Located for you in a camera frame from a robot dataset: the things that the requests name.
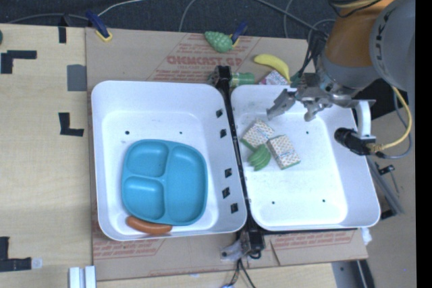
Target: blue plate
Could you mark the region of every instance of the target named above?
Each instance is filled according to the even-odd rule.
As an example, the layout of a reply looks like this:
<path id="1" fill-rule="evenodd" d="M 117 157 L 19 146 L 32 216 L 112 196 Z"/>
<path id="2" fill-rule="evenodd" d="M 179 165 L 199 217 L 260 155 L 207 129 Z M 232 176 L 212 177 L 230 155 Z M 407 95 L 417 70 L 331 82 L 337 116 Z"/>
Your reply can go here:
<path id="1" fill-rule="evenodd" d="M 197 149 L 166 140 L 140 140 L 129 147 L 121 175 L 121 198 L 139 219 L 190 225 L 205 211 L 207 165 Z"/>

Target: yellow banana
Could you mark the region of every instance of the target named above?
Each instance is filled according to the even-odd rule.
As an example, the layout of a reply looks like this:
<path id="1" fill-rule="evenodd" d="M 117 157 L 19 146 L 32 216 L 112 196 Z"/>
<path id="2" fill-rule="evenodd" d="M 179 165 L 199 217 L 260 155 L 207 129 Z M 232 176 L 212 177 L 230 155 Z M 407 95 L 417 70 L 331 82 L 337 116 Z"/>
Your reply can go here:
<path id="1" fill-rule="evenodd" d="M 254 58 L 254 62 L 272 67 L 277 72 L 279 72 L 288 81 L 288 83 L 291 83 L 290 69 L 288 68 L 288 65 L 285 61 L 281 60 L 275 55 L 259 54 Z"/>

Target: cardboard box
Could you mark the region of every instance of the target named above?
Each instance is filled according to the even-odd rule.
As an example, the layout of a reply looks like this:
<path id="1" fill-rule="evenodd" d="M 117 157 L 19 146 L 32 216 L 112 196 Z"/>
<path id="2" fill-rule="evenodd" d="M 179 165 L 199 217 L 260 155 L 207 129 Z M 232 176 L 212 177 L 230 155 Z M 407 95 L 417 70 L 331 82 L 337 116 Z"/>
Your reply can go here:
<path id="1" fill-rule="evenodd" d="M 202 34 L 110 31 L 113 39 L 103 42 L 94 29 L 86 29 L 92 245 L 97 279 L 104 281 L 234 269 L 234 263 L 221 260 L 220 251 L 235 241 L 235 234 L 119 242 L 101 232 L 97 220 L 90 93 L 105 80 L 206 82 L 217 65 L 229 65 L 233 73 L 252 72 L 255 82 L 258 82 L 271 69 L 255 64 L 252 60 L 255 55 L 276 55 L 285 60 L 292 71 L 297 71 L 304 59 L 306 42 L 244 36 L 232 51 L 217 53 Z M 249 268 L 367 257 L 359 229 L 272 234 L 265 236 L 265 242 L 261 258 L 248 259 Z"/>

